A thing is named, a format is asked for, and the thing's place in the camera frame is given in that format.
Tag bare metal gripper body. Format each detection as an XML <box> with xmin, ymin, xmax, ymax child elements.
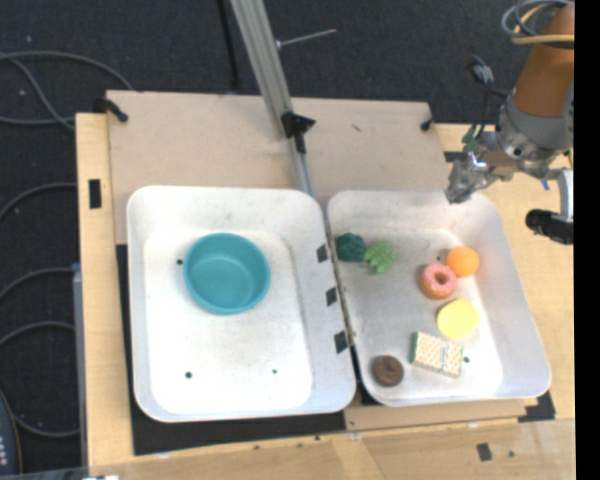
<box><xmin>467</xmin><ymin>129</ymin><xmax>569</xmax><ymax>185</ymax></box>

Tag orange ball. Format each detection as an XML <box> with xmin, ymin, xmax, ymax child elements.
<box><xmin>445</xmin><ymin>245</ymin><xmax>481</xmax><ymax>279</ymax></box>

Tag pink doughnut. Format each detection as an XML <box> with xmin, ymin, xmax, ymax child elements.
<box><xmin>418</xmin><ymin>262</ymin><xmax>459</xmax><ymax>301</ymax></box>

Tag light green grapes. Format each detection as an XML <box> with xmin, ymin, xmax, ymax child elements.
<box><xmin>363</xmin><ymin>240</ymin><xmax>398</xmax><ymax>276</ymax></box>

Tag dark green broccoli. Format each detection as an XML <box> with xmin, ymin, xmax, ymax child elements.
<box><xmin>334</xmin><ymin>232</ymin><xmax>368</xmax><ymax>264</ymax></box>

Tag yellow round disc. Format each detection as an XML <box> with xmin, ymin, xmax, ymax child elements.
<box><xmin>435</xmin><ymin>297</ymin><xmax>482</xmax><ymax>341</ymax></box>

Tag white plastic tray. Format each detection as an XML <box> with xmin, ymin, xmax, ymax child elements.
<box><xmin>325</xmin><ymin>189</ymin><xmax>553</xmax><ymax>409</ymax></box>
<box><xmin>126</xmin><ymin>184</ymin><xmax>358</xmax><ymax>424</ymax></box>

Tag thin black rod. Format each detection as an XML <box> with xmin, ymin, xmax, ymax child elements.
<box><xmin>323</xmin><ymin>207</ymin><xmax>358</xmax><ymax>353</ymax></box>

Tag teal bowl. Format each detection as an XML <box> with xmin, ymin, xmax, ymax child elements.
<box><xmin>182</xmin><ymin>232</ymin><xmax>272</xmax><ymax>316</ymax></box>

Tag brown cardboard board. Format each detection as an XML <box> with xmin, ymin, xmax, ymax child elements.
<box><xmin>104</xmin><ymin>90</ymin><xmax>539</xmax><ymax>432</ymax></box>

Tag black cylinder on white bracket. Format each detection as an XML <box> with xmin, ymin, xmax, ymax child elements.
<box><xmin>525</xmin><ymin>167</ymin><xmax>576</xmax><ymax>246</ymax></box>

